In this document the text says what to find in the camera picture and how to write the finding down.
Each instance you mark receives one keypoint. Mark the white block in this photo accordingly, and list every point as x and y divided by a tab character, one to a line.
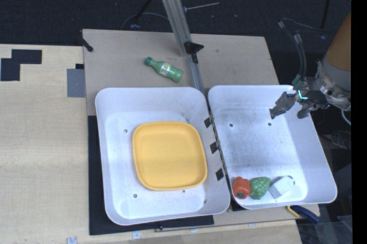
281	186

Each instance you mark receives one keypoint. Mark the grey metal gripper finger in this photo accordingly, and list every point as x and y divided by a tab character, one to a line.
282	105
304	112

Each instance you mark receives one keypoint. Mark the green grapes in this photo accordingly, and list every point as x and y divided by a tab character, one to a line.
259	186

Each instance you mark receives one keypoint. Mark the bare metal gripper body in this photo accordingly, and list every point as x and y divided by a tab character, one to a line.
321	98

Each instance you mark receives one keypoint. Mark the red bell pepper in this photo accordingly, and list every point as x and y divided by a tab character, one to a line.
241	186

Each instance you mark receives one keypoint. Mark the brown cardboard board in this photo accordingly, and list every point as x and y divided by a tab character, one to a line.
235	62

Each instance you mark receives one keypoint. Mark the white plastic tray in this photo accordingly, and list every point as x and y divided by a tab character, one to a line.
120	156
258	148

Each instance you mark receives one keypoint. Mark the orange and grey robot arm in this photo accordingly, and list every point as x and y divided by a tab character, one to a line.
341	47

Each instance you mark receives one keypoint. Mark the yellow plate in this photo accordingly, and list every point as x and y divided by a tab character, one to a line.
169	155

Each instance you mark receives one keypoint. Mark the green plastic bottle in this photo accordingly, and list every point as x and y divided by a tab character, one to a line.
166	69

